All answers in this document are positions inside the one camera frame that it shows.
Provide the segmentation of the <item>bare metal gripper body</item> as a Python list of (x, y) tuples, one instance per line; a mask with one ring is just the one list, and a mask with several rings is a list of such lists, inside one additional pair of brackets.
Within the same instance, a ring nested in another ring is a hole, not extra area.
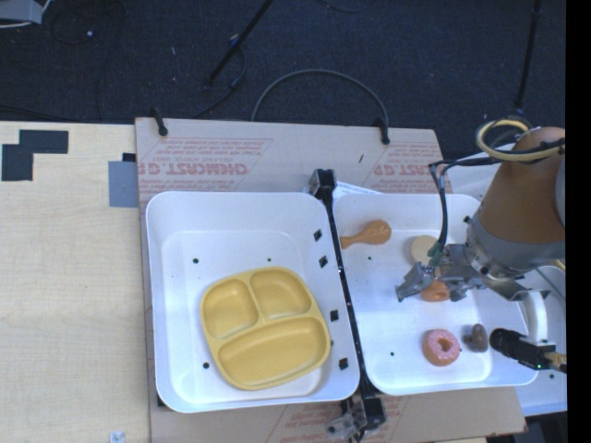
[(523, 270), (504, 265), (494, 259), (479, 245), (447, 244), (435, 268), (435, 277), (447, 285), (452, 278), (481, 279), (478, 289), (526, 290), (520, 283), (525, 276)]

